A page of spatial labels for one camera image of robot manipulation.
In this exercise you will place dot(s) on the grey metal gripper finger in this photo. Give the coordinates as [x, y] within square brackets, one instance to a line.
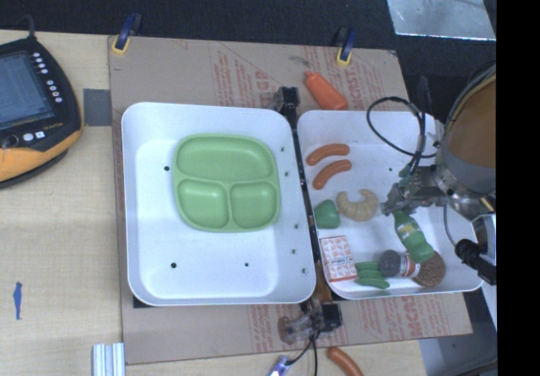
[388, 205]
[411, 205]

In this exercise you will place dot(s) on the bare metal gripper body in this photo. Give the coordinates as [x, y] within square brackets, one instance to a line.
[430, 191]

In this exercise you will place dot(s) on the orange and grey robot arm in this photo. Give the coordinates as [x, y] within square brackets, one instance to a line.
[474, 121]

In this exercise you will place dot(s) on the beige croissant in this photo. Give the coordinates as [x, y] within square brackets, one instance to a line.
[358, 207]

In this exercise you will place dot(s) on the green bottle yellow label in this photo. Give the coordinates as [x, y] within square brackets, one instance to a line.
[413, 237]

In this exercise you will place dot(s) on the orange can grey lid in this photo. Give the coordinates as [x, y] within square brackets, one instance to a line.
[390, 263]

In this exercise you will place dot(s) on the green bell pepper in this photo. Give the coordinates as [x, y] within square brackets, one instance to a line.
[327, 216]

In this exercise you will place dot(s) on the orange sausage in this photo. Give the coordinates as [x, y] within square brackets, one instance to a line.
[343, 362]
[327, 154]
[331, 174]

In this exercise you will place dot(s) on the brown round biscuit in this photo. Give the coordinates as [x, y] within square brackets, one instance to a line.
[432, 273]

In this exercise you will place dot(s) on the white plastic tray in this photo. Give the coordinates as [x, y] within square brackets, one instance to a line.
[379, 134]
[211, 264]

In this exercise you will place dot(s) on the green pea pods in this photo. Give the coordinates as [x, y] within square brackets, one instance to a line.
[371, 275]

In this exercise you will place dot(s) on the orange and white carton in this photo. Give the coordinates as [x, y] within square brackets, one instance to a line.
[337, 258]

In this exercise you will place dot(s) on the thin black and white rod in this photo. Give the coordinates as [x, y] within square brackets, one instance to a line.
[302, 174]

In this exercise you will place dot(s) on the orange squeeze bottle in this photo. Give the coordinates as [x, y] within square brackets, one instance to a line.
[327, 94]

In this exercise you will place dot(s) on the green divided plate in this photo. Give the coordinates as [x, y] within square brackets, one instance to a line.
[225, 163]

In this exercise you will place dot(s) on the brown cardboard board red print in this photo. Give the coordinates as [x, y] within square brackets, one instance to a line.
[190, 71]

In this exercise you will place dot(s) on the black cylinder on white bracket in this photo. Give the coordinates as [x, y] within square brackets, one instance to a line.
[472, 254]

